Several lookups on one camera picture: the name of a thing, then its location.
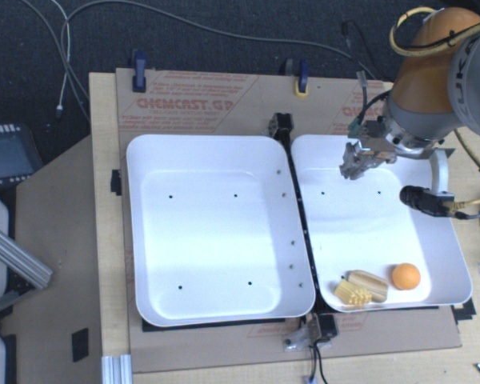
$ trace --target yellow clip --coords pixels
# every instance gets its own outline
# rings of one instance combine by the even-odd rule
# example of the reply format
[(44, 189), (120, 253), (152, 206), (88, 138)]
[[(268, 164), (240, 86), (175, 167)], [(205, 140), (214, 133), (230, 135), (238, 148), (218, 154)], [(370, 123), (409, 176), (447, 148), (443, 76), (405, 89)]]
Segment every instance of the yellow clip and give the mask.
[(307, 97), (309, 91), (307, 89), (308, 85), (306, 84), (306, 91), (303, 93), (298, 90), (298, 80), (295, 80), (295, 95), (297, 95), (299, 98), (305, 98)]

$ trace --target wooden table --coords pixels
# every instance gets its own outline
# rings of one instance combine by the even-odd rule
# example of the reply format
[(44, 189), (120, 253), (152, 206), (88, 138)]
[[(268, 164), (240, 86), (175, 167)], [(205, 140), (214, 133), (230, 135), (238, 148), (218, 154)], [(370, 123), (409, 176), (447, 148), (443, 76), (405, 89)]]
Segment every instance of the wooden table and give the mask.
[[(126, 308), (122, 202), (110, 192), (110, 172), (119, 169), (118, 120), (115, 74), (90, 75), (94, 192), (98, 237), (98, 272), (103, 356), (130, 352)], [(480, 156), (480, 137), (462, 129)], [(480, 198), (480, 173), (451, 134), (445, 147), (457, 150), (450, 157), (450, 191), (456, 200)], [(473, 281), (477, 314), (460, 322), (462, 347), (362, 357), (328, 358), (324, 361), (329, 383), (452, 383), (480, 382), (474, 364), (480, 362), (480, 222), (455, 221), (455, 230)], [(275, 362), (199, 370), (134, 374), (139, 383), (304, 382), (310, 361)]]

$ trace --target tan cylinder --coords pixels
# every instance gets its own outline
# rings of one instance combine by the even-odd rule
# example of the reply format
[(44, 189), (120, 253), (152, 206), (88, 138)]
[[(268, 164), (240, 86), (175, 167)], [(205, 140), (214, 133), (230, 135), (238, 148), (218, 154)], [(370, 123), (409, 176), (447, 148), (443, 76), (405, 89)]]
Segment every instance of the tan cylinder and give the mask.
[[(480, 16), (470, 10), (444, 9), (426, 21), (413, 40), (413, 46), (436, 42), (478, 23)], [(448, 70), (461, 43), (430, 56), (406, 57), (391, 91), (394, 102), (404, 110), (419, 114), (453, 112), (448, 99)]]

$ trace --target blue clip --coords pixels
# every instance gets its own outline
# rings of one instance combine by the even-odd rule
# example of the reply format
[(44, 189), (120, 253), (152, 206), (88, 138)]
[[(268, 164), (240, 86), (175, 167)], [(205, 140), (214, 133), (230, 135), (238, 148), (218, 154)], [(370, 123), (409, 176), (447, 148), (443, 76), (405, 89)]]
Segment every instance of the blue clip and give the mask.
[(135, 69), (135, 75), (133, 78), (133, 88), (135, 93), (146, 92), (146, 60), (147, 56), (144, 51), (136, 50), (134, 52), (133, 67)]
[(306, 60), (302, 59), (299, 64), (298, 81), (295, 83), (295, 94), (300, 98), (308, 95), (307, 78), (310, 75), (310, 66)]

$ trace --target empty white tray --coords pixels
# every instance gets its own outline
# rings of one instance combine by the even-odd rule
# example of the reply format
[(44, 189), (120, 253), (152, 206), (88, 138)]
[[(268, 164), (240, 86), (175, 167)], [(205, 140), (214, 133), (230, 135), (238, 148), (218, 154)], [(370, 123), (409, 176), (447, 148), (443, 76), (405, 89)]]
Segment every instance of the empty white tray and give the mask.
[(271, 138), (156, 135), (126, 152), (135, 293), (156, 326), (297, 317), (315, 290)]
[[(303, 135), (294, 140), (297, 171), (323, 299), (338, 311), (459, 304), (472, 285), (449, 218), (433, 218), (399, 200), (405, 185), (431, 186), (427, 160), (399, 158), (357, 180), (339, 171), (347, 137)], [(413, 290), (390, 283), (387, 300), (346, 306), (334, 288), (350, 270), (365, 270), (390, 282), (395, 265), (415, 264), (422, 280)]]

